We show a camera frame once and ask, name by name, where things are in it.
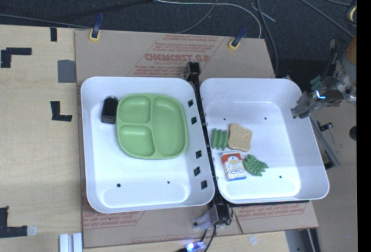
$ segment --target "white cable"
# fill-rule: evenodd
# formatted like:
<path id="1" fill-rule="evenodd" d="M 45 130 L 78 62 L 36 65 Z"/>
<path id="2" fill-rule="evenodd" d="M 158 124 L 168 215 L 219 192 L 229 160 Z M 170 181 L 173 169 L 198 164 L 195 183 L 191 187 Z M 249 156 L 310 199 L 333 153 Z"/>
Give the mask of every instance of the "white cable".
<path id="1" fill-rule="evenodd" d="M 221 3 L 218 3 L 219 0 L 215 0 L 214 3 L 183 3 L 183 2 L 172 2 L 172 1 L 163 1 L 163 0 L 155 0 L 155 1 L 162 2 L 162 3 L 181 4 L 181 5 L 212 5 L 212 7 L 209 9 L 209 11 L 197 23 L 195 23 L 191 27 L 189 27 L 189 28 L 187 28 L 187 29 L 179 32 L 179 34 L 182 34 L 182 33 L 185 33 L 187 31 L 190 31 L 191 29 L 193 29 L 193 28 L 197 27 L 198 25 L 200 25 L 207 18 L 207 16 L 210 14 L 210 12 L 215 8 L 215 6 L 221 4 Z M 347 31 L 340 24 L 338 24 L 333 19 L 331 19 L 328 15 L 324 14 L 319 9 L 317 9 L 316 7 L 314 7 L 313 5 L 311 5 L 309 2 L 307 2 L 305 0 L 299 0 L 299 1 L 302 1 L 303 3 L 305 3 L 306 5 L 308 5 L 311 9 L 315 10 L 317 13 L 319 13 L 320 15 L 322 15 L 324 18 L 328 19 L 331 23 L 333 23 L 334 25 L 336 25 L 337 27 L 339 27 L 339 29 L 343 30 L 346 34 L 348 34 L 350 36 L 353 36 L 352 33 L 350 33 L 349 31 Z M 338 2 L 338 1 L 334 1 L 334 0 L 324 0 L 324 1 L 331 2 L 333 4 L 341 5 L 341 6 L 350 6 L 350 4 L 348 4 L 348 3 Z M 256 18 L 256 16 L 252 12 L 248 11 L 244 7 L 241 7 L 241 6 L 238 6 L 238 5 L 235 5 L 235 4 L 223 3 L 223 5 L 236 6 L 236 7 L 240 8 L 240 9 L 245 10 L 246 12 L 250 13 L 255 18 L 255 20 L 258 22 L 259 28 L 260 28 L 260 35 L 261 35 L 261 24 L 260 24 L 260 22 L 258 21 L 258 19 Z M 275 75 L 277 75 L 277 73 L 278 73 L 278 52 L 277 52 L 277 49 L 276 49 L 274 40 L 272 38 L 272 35 L 271 35 L 271 33 L 270 33 L 270 31 L 269 31 L 269 29 L 267 27 L 267 24 L 265 22 L 264 13 L 261 11 L 260 0 L 257 0 L 257 6 L 258 6 L 258 11 L 260 13 L 260 17 L 261 17 L 261 19 L 263 21 L 263 24 L 265 26 L 265 29 L 267 31 L 267 34 L 268 34 L 268 36 L 269 36 L 269 38 L 271 40 L 271 43 L 272 43 L 272 47 L 273 47 L 274 55 L 275 55 L 275 59 L 276 59 Z"/>
<path id="2" fill-rule="evenodd" d="M 190 3 L 190 2 L 171 2 L 171 1 L 164 1 L 164 0 L 155 0 L 156 2 L 159 2 L 159 3 L 167 3 L 167 4 L 175 4 L 175 5 L 217 5 L 217 6 L 232 6 L 232 7 L 236 7 L 238 9 L 241 9 L 247 13 L 249 13 L 256 21 L 256 23 L 258 24 L 259 26 L 259 35 L 258 35 L 258 38 L 260 39 L 261 38 L 261 24 L 258 20 L 258 18 L 249 10 L 247 10 L 246 8 L 242 7 L 242 6 L 239 6 L 239 5 L 236 5 L 236 4 L 233 4 L 233 3 L 199 3 L 199 2 L 194 2 L 194 3 Z"/>

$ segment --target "small carton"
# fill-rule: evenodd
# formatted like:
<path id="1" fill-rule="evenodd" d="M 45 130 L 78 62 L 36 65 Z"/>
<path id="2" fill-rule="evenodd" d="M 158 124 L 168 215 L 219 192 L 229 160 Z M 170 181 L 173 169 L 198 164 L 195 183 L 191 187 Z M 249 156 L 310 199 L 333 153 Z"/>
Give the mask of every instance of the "small carton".
<path id="1" fill-rule="evenodd" d="M 227 181 L 245 179 L 248 174 L 243 167 L 242 158 L 238 151 L 221 154 L 225 177 Z"/>

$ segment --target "toy bread slice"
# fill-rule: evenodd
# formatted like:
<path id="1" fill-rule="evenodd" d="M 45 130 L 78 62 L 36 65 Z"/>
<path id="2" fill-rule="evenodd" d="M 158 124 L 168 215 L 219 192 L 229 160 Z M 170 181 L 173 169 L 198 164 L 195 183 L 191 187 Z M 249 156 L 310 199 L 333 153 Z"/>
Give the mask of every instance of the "toy bread slice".
<path id="1" fill-rule="evenodd" d="M 230 125 L 230 137 L 228 139 L 228 147 L 237 149 L 243 152 L 250 150 L 250 141 L 253 133 L 251 130 L 242 127 L 237 123 Z"/>

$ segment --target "white bin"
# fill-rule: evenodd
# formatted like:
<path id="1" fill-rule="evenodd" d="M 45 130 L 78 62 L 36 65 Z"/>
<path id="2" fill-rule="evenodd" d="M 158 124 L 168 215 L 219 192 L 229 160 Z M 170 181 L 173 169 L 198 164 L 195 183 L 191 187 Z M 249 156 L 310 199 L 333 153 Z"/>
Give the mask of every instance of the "white bin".
<path id="1" fill-rule="evenodd" d="M 104 99 L 134 93 L 171 96 L 183 106 L 186 151 L 173 159 L 130 157 L 120 148 L 115 125 L 101 123 Z M 209 138 L 232 122 L 253 132 L 248 152 L 269 165 L 262 177 L 226 181 L 220 151 L 213 165 L 221 195 L 231 203 L 312 200 L 329 190 L 309 119 L 293 119 L 299 87 L 286 79 L 208 79 L 201 84 Z M 209 203 L 215 193 L 193 87 L 179 78 L 92 77 L 81 87 L 86 191 L 101 213 L 168 209 Z"/>

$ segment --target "green plate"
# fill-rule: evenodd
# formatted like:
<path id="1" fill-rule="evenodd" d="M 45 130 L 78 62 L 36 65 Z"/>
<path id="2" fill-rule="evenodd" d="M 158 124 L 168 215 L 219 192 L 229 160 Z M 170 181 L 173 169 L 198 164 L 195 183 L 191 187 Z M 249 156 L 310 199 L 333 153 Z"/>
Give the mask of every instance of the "green plate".
<path id="1" fill-rule="evenodd" d="M 149 93 L 123 97 L 116 126 L 120 147 L 135 158 L 175 158 L 187 148 L 186 116 L 173 97 Z"/>

